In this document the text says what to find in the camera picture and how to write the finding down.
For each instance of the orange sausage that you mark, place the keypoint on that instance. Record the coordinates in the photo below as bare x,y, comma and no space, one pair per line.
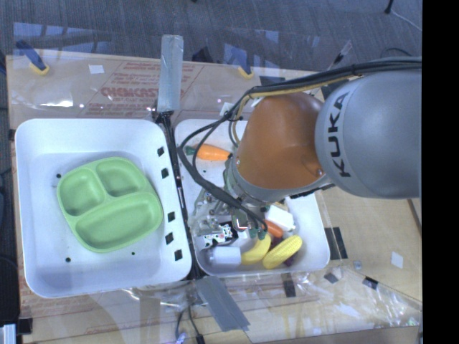
275,229

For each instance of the green divided plate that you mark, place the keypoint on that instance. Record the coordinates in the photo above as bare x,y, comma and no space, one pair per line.
111,206

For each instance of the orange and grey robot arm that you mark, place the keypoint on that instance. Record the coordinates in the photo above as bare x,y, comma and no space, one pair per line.
362,134

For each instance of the small white bottle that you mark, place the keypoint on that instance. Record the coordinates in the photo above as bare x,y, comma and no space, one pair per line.
226,256

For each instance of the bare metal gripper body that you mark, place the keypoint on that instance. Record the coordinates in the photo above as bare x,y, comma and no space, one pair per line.
215,213

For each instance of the orange carrot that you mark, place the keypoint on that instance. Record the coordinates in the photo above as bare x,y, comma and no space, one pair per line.
211,152

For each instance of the white printed packet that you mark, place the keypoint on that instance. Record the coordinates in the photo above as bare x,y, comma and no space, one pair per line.
217,238

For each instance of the white carton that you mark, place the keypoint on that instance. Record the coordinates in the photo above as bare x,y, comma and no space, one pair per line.
281,216

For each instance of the yellow banana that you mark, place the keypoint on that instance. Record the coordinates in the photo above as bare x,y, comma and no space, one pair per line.
256,253

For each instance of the brown cardboard board red print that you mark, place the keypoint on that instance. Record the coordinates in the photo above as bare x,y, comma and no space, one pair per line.
118,84

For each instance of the yellow corn cob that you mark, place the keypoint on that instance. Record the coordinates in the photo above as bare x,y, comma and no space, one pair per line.
283,251

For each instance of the white plastic tray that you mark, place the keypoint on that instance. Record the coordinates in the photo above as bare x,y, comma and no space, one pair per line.
312,256
43,263

